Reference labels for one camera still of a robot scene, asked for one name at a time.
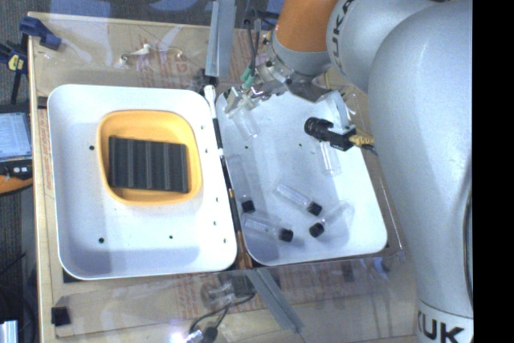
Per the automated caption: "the clear bottle with black cap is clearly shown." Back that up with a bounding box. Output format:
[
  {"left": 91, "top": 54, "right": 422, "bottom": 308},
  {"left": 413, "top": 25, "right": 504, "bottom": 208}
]
[
  {"left": 275, "top": 183, "right": 324, "bottom": 217},
  {"left": 242, "top": 212, "right": 295, "bottom": 243},
  {"left": 226, "top": 154, "right": 257, "bottom": 214},
  {"left": 308, "top": 202, "right": 356, "bottom": 239}
]

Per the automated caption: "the clear plastic bottle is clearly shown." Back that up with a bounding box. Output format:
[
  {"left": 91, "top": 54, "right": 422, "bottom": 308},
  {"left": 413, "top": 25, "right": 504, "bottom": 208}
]
[
  {"left": 231, "top": 108, "right": 260, "bottom": 140},
  {"left": 318, "top": 141, "right": 343, "bottom": 178}
]

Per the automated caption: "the brown cardboard board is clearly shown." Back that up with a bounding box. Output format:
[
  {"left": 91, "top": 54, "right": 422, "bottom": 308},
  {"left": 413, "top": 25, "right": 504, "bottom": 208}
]
[{"left": 27, "top": 10, "right": 418, "bottom": 343}]

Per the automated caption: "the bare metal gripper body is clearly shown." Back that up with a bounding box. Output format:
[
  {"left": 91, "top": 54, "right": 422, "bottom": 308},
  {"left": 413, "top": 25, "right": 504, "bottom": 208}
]
[{"left": 245, "top": 59, "right": 332, "bottom": 104}]

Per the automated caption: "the black cylinder on white bracket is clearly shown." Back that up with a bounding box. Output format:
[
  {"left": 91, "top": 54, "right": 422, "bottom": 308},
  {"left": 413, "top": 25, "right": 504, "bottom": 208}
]
[{"left": 304, "top": 90, "right": 358, "bottom": 153}]

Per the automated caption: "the black block with wires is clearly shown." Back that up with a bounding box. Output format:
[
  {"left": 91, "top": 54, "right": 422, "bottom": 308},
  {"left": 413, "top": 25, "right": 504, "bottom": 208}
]
[
  {"left": 230, "top": 272, "right": 253, "bottom": 296},
  {"left": 192, "top": 70, "right": 218, "bottom": 92}
]

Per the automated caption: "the black ribbed block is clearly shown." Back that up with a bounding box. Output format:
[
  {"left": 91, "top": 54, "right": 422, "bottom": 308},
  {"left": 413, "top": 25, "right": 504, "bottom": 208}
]
[{"left": 107, "top": 135, "right": 190, "bottom": 194}]

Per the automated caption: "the thin black and white rod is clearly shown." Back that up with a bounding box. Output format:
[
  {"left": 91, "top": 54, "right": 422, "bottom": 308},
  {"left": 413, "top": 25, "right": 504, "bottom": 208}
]
[{"left": 202, "top": 84, "right": 254, "bottom": 270}]

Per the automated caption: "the yellow bowl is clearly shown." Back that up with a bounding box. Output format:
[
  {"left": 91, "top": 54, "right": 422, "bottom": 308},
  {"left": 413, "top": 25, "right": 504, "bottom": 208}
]
[{"left": 96, "top": 109, "right": 203, "bottom": 207}]

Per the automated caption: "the white plastic tray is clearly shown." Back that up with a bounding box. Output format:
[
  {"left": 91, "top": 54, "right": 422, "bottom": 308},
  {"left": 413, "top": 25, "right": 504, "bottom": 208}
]
[
  {"left": 214, "top": 86, "right": 389, "bottom": 267},
  {"left": 47, "top": 83, "right": 239, "bottom": 281}
]

